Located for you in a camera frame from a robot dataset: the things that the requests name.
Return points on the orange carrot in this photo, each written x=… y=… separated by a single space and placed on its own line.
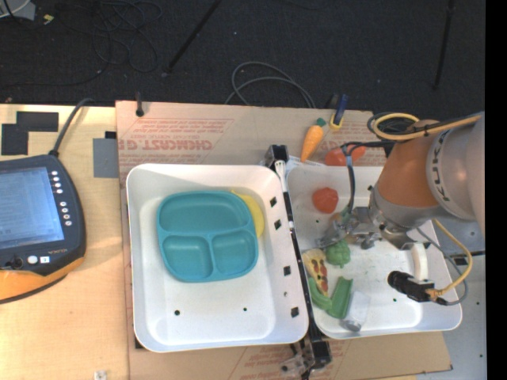
x=311 y=141

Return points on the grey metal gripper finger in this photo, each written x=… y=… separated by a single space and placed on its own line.
x=328 y=239
x=368 y=243

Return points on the thin black and white rod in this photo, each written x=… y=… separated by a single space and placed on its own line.
x=295 y=244

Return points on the red-orange toy pepper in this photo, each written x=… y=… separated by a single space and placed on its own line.
x=336 y=157

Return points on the green broccoli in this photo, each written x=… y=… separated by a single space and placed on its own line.
x=338 y=253

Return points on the yellow plate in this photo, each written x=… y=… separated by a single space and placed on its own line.
x=255 y=212

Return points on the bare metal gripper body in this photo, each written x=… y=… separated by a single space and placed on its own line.
x=370 y=222

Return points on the green pea pod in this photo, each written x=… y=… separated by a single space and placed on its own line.
x=320 y=298

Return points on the clear plastic bottle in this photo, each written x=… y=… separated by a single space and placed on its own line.
x=358 y=309

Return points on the yellow pizza slice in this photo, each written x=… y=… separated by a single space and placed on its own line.
x=315 y=265

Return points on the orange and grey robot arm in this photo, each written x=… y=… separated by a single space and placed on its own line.
x=404 y=172

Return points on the red-orange toy tomato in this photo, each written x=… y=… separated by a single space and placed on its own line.
x=325 y=200

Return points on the brown cardboard board red print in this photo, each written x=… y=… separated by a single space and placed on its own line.
x=237 y=137

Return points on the white plastic tray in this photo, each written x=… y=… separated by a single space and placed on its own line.
x=206 y=315
x=380 y=315

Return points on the green celery stick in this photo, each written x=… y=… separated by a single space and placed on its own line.
x=340 y=297

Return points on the blue divided plate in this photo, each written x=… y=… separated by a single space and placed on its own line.
x=198 y=228

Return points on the black cylinder on white bracket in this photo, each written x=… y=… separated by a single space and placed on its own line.
x=410 y=285

